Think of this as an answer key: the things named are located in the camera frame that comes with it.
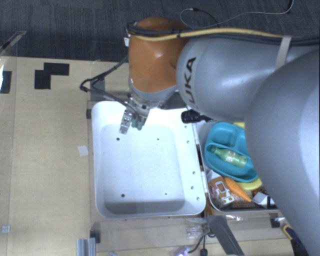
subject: yellow cable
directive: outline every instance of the yellow cable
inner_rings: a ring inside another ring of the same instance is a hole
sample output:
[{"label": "yellow cable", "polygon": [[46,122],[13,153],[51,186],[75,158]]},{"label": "yellow cable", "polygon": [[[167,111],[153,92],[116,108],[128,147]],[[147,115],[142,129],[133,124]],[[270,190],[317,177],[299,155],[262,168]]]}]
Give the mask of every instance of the yellow cable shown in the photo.
[{"label": "yellow cable", "polygon": [[135,35],[134,33],[132,34],[132,36],[135,36],[136,38],[141,39],[141,40],[145,40],[145,41],[158,42],[158,41],[165,41],[165,40],[171,40],[171,39],[176,39],[176,38],[190,38],[190,37],[212,35],[212,34],[221,34],[221,33],[246,34],[246,35],[251,35],[251,36],[262,36],[262,37],[269,37],[269,38],[282,38],[283,37],[282,35],[279,35],[279,34],[272,34],[272,33],[252,30],[252,29],[233,28],[233,27],[202,29],[202,30],[182,32],[182,33],[177,33],[177,34],[169,34],[169,35],[163,35],[163,36],[157,36],[157,37]]}]

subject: empty white sink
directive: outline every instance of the empty white sink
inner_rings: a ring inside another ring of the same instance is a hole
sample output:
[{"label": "empty white sink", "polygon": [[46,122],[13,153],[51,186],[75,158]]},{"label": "empty white sink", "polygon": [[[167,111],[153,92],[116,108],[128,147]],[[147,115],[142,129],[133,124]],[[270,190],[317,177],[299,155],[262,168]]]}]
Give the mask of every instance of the empty white sink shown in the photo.
[{"label": "empty white sink", "polygon": [[125,107],[102,101],[92,109],[95,201],[105,218],[186,216],[206,199],[185,109],[152,109],[141,131],[119,132]]}]

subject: green bottle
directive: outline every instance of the green bottle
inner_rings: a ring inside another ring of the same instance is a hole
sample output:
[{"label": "green bottle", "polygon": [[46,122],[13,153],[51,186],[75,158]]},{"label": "green bottle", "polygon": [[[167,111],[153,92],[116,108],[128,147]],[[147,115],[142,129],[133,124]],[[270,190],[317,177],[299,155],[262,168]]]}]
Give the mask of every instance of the green bottle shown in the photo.
[{"label": "green bottle", "polygon": [[230,149],[211,146],[209,151],[213,154],[218,155],[223,161],[230,163],[236,167],[243,168],[246,165],[247,157],[244,155],[240,155]]}]

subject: blue plate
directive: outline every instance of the blue plate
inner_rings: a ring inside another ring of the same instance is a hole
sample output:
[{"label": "blue plate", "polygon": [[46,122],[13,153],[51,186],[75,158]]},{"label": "blue plate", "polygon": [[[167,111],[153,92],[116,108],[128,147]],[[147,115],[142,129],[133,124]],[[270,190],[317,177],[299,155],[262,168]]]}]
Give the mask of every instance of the blue plate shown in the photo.
[{"label": "blue plate", "polygon": [[[220,149],[229,149],[240,155],[246,156],[246,164],[239,168],[225,162],[214,153],[210,152],[212,146]],[[230,177],[237,182],[252,182],[258,178],[246,144],[245,130],[227,122],[215,124],[208,135],[204,147],[204,159],[207,165],[222,176]]]}]

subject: toy carrot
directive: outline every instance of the toy carrot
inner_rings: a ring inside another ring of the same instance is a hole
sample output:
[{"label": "toy carrot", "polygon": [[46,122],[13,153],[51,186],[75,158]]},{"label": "toy carrot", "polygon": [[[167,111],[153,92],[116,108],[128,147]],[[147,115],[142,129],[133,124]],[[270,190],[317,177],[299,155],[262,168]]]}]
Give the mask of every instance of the toy carrot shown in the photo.
[{"label": "toy carrot", "polygon": [[235,195],[243,198],[244,200],[251,202],[250,197],[244,192],[244,190],[231,178],[224,177],[226,185],[229,187],[230,191]]}]

